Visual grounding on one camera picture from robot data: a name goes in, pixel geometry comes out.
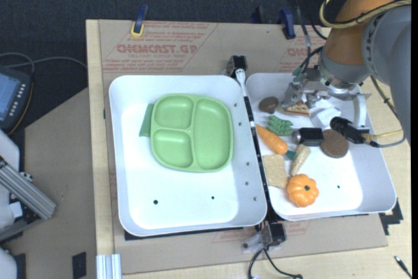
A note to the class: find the brown round biscuit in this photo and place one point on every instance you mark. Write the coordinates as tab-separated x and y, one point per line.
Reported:
333	144

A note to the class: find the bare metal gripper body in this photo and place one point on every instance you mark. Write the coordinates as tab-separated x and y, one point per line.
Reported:
341	91

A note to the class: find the white plastic tray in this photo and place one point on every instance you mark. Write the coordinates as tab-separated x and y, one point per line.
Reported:
330	186
183	199

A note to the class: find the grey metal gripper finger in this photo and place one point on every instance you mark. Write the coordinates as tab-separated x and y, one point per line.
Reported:
290	96
311	100

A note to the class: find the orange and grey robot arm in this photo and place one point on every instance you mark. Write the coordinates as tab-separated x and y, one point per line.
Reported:
349	42

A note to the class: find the thin black and white rod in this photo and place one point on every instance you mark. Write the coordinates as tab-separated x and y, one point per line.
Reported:
250	114

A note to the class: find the black bottle with silver cap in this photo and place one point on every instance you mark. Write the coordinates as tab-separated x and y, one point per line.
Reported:
311	136

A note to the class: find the black cylinder on white bracket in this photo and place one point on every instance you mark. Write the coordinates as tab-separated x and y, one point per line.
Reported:
343	126

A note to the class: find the green divided plate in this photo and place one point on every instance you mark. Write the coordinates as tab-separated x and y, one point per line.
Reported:
209	130

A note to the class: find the pizza slice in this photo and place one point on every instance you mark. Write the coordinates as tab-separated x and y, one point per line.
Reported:
298	108

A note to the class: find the orange carrot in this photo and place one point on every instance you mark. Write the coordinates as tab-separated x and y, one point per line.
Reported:
271	140

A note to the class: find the brown cardboard board red print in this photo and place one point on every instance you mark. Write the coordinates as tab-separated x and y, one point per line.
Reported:
196	251

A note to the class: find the tan bread slice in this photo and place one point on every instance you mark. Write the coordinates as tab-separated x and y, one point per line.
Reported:
276	170

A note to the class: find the pale yellow corn cob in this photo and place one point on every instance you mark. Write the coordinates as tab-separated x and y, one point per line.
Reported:
300	158

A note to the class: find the white crumpled packet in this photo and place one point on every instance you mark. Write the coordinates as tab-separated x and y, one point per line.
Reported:
323	116

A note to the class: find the brown rounded toy food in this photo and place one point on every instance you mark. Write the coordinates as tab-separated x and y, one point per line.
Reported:
268	104

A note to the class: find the black pen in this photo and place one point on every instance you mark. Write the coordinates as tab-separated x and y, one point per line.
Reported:
403	266

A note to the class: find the orange pumpkin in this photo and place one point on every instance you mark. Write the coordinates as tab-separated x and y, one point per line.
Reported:
302	190

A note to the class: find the green pea pods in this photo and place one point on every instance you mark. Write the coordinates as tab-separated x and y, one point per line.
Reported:
279	125

